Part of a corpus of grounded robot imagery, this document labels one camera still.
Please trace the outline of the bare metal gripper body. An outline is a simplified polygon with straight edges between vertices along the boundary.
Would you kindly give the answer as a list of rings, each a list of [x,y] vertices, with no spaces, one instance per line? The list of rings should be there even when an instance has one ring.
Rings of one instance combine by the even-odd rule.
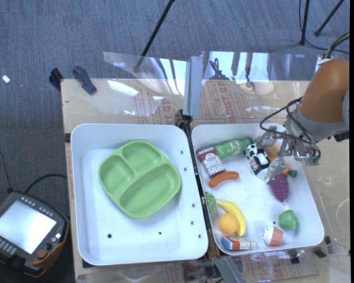
[[[318,162],[321,151],[314,139],[306,132],[294,116],[287,116],[282,132],[282,143],[278,155],[293,156],[297,161]]]

